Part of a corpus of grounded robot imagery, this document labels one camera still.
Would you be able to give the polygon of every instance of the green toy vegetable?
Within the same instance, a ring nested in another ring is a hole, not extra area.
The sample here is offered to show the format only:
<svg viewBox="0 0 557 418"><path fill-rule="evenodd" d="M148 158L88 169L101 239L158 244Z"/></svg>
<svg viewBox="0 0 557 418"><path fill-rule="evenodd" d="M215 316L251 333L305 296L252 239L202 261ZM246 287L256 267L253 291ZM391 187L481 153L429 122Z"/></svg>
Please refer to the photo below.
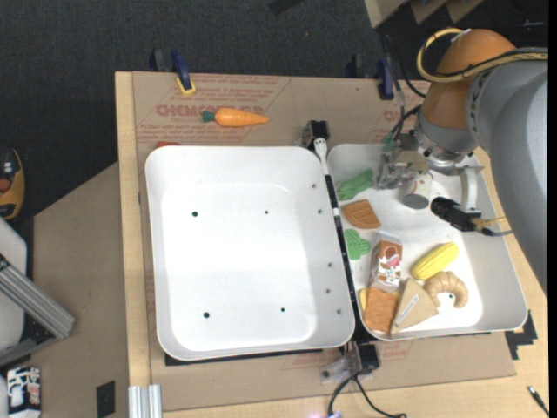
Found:
<svg viewBox="0 0 557 418"><path fill-rule="evenodd" d="M372 169L367 169L358 176L341 184L337 190L337 197L339 201L347 201L370 187L373 187L373 171Z"/></svg>
<svg viewBox="0 0 557 418"><path fill-rule="evenodd" d="M345 230L346 250L351 260L358 260L362 255L367 254L372 249L372 244L360 238L355 229Z"/></svg>

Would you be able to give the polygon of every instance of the croissant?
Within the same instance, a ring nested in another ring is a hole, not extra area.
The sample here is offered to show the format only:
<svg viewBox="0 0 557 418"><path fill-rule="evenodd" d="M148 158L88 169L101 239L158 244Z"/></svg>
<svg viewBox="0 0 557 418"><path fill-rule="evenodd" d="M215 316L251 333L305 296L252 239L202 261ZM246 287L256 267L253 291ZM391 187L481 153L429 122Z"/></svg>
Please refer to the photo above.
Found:
<svg viewBox="0 0 557 418"><path fill-rule="evenodd" d="M437 295L439 293L454 294L454 306L462 308L468 302L468 288L451 271L436 273L433 277L426 280L424 289L430 295L436 307L440 306Z"/></svg>

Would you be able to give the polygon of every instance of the black carpet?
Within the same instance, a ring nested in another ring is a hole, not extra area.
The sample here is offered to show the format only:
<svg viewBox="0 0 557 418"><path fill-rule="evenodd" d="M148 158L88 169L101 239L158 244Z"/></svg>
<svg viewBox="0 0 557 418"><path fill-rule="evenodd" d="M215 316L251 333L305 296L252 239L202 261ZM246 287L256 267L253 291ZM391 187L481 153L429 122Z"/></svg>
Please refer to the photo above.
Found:
<svg viewBox="0 0 557 418"><path fill-rule="evenodd" d="M547 46L548 1L486 0L457 26ZM448 25L403 5L375 30L363 0L0 0L0 143L23 161L23 216L117 161L114 72L147 70L154 47L192 72L332 78L361 54L373 77L388 35L419 78L418 48Z"/></svg>

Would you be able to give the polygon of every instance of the carrot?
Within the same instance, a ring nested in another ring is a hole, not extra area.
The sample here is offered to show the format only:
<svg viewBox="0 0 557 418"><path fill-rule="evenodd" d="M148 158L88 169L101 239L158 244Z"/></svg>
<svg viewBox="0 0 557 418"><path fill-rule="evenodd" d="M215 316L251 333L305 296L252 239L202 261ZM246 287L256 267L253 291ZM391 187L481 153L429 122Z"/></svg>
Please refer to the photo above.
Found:
<svg viewBox="0 0 557 418"><path fill-rule="evenodd" d="M269 118L250 111L221 107L216 113L203 112L203 122L210 121L217 121L223 127L244 127L246 125L264 124L269 122Z"/></svg>

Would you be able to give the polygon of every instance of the toy corn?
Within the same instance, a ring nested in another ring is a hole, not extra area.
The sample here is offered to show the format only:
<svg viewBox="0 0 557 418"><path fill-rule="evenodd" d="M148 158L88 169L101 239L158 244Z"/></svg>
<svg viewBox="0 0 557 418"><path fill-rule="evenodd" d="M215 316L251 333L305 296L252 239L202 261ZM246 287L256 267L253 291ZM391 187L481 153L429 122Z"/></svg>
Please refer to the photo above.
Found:
<svg viewBox="0 0 557 418"><path fill-rule="evenodd" d="M449 241L435 247L422 257L412 268L412 276L416 280L425 280L443 271L459 255L459 247Z"/></svg>

